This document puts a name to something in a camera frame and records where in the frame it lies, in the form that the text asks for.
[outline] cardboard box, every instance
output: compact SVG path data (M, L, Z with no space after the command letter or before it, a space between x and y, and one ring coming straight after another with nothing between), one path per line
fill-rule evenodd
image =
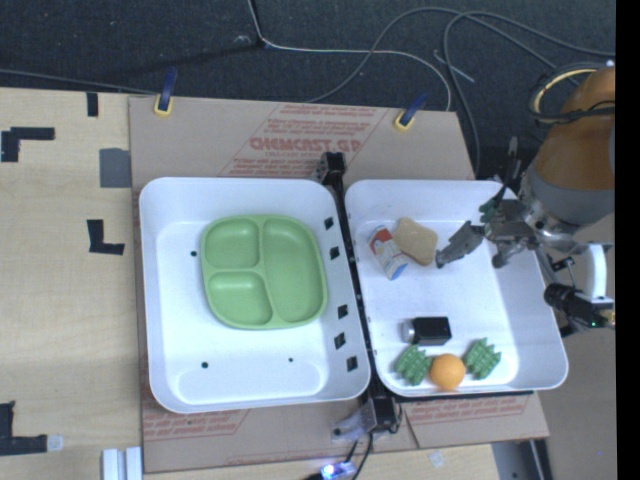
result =
M403 133L393 126L399 109L175 98L171 115L159 117L153 104L153 97L129 99L145 471L343 457L351 443L332 439L331 426L350 416L357 400L186 416L153 399L138 197L164 176L314 178L325 151L345 154L347 186L360 179L472 179L456 115L421 111ZM376 441L374 452L548 435L535 393L403 408L399 432Z

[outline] orange fruit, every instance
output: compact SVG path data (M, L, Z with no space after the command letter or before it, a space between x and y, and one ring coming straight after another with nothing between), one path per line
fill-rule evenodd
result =
M441 354L433 360L429 376L434 384L446 390L457 388L467 368L458 356L453 354Z

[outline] clip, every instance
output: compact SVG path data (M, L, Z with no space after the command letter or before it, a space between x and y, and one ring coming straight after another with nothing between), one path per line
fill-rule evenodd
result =
M164 85L162 87L162 93L156 97L156 102L153 105L153 112L158 117L169 117L173 110L173 88L176 85L176 78L178 77L178 69L170 67L167 70L167 74L164 77Z
M400 114L398 114L398 117L396 117L396 120L393 122L393 125L396 127L396 129L400 132L406 132L409 128L411 128L413 122L415 121L416 112L424 106L426 101L427 93L423 92L414 100L411 105L409 105L409 108L407 108L407 110L405 110L404 112L400 112Z

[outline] white tray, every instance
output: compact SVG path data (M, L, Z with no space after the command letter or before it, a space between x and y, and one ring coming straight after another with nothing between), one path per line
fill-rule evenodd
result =
M144 187L139 204L149 380L160 404L193 413L344 400L366 389L371 369L325 187L309 180L160 178ZM328 286L318 319L256 331L213 315L192 251L209 223L243 214L286 215L314 232ZM335 247L340 255L331 259Z
M456 392L496 393L543 390L560 385L568 371L567 358L552 309L543 299L545 285L535 253L514 255L494 269L496 248L484 241L463 259L438 269L410 262L399 278L389 281L368 248L372 230L386 225L392 232L399 218L410 217L433 229L438 249L465 221L480 223L478 207L500 185L491 181L366 180L346 193L358 275L369 325L376 369L382 382L406 397L442 395L423 381L410 386L393 371L407 347L402 322L420 316L449 318L452 338L443 346L427 347L427 355L464 354L469 344L488 338L502 358L484 380L467 375Z

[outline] light wood surface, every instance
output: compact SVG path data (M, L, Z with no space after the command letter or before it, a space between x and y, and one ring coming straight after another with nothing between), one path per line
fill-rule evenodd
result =
M0 129L55 127L0 163L0 403L15 436L59 434L64 448L0 457L2 479L98 479L100 453L140 446L131 191L101 188L99 151L129 149L127 96L0 89ZM86 221L104 219L122 256L89 253ZM298 479L316 461L145 475ZM490 445L372 455L361 478L496 480Z

